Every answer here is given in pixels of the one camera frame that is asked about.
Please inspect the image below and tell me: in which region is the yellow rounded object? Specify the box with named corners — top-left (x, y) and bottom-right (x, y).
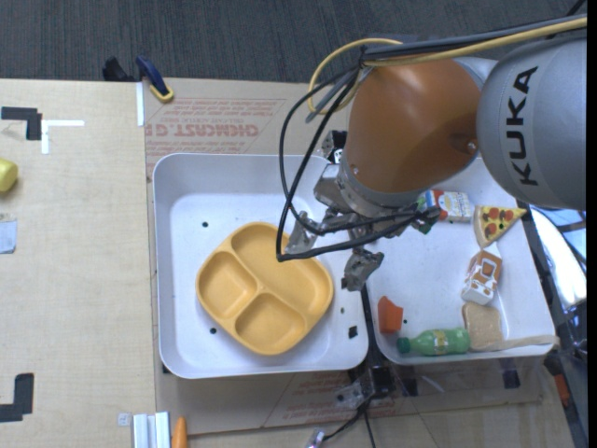
top-left (0, 157), bottom-right (20, 193)

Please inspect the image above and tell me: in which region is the brown cardboard board red print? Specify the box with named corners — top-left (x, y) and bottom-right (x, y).
top-left (143, 77), bottom-right (562, 436)

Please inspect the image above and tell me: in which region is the pizza slice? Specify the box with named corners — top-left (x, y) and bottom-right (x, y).
top-left (472, 203), bottom-right (529, 249)

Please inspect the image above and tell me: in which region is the tan bread slice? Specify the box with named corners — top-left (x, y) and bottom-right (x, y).
top-left (461, 301), bottom-right (506, 352)

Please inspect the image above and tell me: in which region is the green plastic bottle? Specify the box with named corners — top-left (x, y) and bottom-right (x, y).
top-left (396, 327), bottom-right (472, 357)

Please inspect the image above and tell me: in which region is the orange carrot piece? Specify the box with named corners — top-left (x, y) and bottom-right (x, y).
top-left (377, 295), bottom-right (405, 335)

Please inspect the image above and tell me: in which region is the black block with thin wires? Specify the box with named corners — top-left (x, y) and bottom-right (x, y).
top-left (335, 365), bottom-right (403, 409)

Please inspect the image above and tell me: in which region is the white red yellow carton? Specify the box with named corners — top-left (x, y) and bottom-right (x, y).
top-left (416, 189), bottom-right (473, 225)

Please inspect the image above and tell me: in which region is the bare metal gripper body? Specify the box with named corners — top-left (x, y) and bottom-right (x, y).
top-left (312, 162), bottom-right (423, 251)

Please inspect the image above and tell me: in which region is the thin black rod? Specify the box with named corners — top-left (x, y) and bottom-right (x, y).
top-left (357, 285), bottom-right (377, 373)

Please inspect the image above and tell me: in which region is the white plastic tray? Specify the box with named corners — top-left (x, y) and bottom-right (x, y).
top-left (360, 155), bottom-right (559, 368)
top-left (151, 152), bottom-right (371, 381)

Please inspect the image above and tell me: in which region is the orange and white carton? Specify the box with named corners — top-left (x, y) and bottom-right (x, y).
top-left (460, 249), bottom-right (504, 307)

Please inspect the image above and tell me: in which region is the yellow divided plate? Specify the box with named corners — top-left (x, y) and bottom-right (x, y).
top-left (194, 221), bottom-right (336, 357)

